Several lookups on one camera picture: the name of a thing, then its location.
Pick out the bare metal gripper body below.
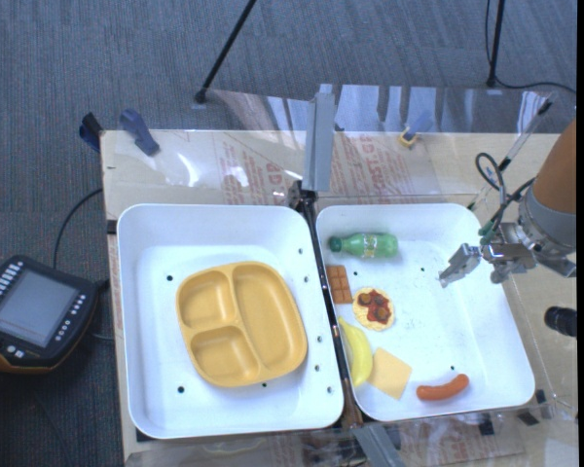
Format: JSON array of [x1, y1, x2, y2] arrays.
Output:
[[481, 221, 577, 279]]

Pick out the white plastic tray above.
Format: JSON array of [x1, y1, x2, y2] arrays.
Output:
[[314, 202, 537, 423], [116, 202, 346, 441]]

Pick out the green plastic bottle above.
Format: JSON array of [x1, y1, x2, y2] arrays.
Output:
[[327, 232, 400, 261]]

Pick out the brown chocolate biscuit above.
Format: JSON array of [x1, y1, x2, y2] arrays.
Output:
[[325, 264, 355, 305]]

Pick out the orange sausage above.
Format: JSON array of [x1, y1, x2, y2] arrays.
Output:
[[415, 373, 471, 403]]

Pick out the yellow cheese slice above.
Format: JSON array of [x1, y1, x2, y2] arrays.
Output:
[[366, 346, 414, 402]]

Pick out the yellow banana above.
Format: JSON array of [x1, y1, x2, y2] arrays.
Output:
[[337, 315, 375, 389]]

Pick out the yellow divided plate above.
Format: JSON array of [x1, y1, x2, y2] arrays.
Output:
[[175, 260, 310, 389]]

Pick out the black stand pole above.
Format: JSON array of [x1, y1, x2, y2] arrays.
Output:
[[485, 0, 512, 89], [194, 0, 270, 105]]

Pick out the brown cardboard board red print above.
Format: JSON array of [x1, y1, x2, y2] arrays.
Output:
[[99, 128, 578, 467]]

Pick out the black cylinder on white bracket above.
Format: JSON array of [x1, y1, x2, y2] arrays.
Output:
[[543, 305, 578, 339]]

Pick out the black block with thin wires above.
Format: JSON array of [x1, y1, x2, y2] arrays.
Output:
[[286, 181, 318, 214]]

